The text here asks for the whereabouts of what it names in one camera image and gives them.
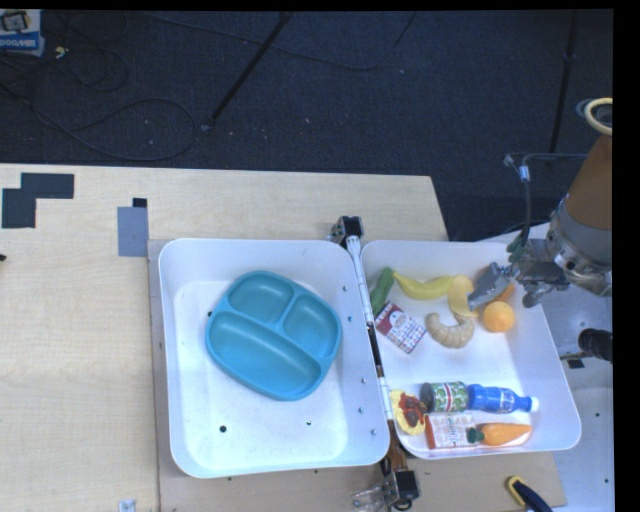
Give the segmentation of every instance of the yellow ring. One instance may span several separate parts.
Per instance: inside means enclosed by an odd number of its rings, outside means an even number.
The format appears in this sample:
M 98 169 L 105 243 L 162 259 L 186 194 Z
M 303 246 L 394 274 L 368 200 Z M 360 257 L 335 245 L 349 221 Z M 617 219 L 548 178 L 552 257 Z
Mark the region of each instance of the yellow ring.
M 593 109 L 594 107 L 599 107 L 600 105 L 613 105 L 613 98 L 600 98 L 590 101 L 589 103 L 587 103 L 587 106 L 584 107 L 584 117 L 591 128 L 594 128 L 605 135 L 613 136 L 613 128 L 605 126 L 600 121 L 597 121 L 591 113 L 591 109 Z

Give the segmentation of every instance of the blue plate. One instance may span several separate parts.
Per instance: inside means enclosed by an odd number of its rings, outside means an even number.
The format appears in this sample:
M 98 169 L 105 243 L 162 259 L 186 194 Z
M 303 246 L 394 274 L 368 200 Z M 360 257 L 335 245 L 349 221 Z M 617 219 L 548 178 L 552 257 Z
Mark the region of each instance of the blue plate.
M 209 355 L 227 374 L 276 400 L 312 393 L 341 339 L 342 326 L 329 304 L 267 271 L 234 281 L 205 331 Z

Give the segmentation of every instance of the blue water bottle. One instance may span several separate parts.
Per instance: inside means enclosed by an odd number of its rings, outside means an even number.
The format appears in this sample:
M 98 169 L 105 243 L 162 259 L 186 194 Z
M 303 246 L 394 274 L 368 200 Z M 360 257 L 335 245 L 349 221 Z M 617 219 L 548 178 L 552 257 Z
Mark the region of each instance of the blue water bottle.
M 534 411 L 538 408 L 536 398 L 530 396 L 518 396 L 509 388 L 498 386 L 484 387 L 480 384 L 467 386 L 469 394 L 468 409 L 507 414 L 513 411 Z

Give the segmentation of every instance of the wooden table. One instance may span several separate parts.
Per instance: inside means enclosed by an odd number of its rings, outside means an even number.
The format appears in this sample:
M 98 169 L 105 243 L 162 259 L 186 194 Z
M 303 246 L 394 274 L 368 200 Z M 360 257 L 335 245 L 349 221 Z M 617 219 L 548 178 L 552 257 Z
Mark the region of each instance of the wooden table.
M 196 483 L 162 470 L 148 260 L 120 255 L 118 208 L 146 199 L 151 240 L 322 239 L 343 215 L 362 218 L 363 243 L 446 240 L 431 179 L 0 164 L 0 186 L 20 189 L 25 174 L 72 175 L 73 196 L 36 199 L 34 228 L 0 229 L 0 508 L 350 510 L 377 466 Z M 566 503 L 552 453 L 409 465 L 415 511 L 518 510 L 504 487 L 514 474 Z

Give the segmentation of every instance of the black floor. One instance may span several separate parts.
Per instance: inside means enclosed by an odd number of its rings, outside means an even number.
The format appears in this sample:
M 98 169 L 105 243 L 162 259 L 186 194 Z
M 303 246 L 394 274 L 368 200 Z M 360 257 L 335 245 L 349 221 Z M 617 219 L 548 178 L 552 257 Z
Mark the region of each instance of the black floor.
M 524 218 L 505 154 L 586 154 L 612 96 L 613 9 L 294 12 L 203 131 L 281 19 L 44 10 L 41 56 L 0 52 L 0 161 L 428 175 L 479 240 Z M 534 223 L 580 163 L 532 161 Z

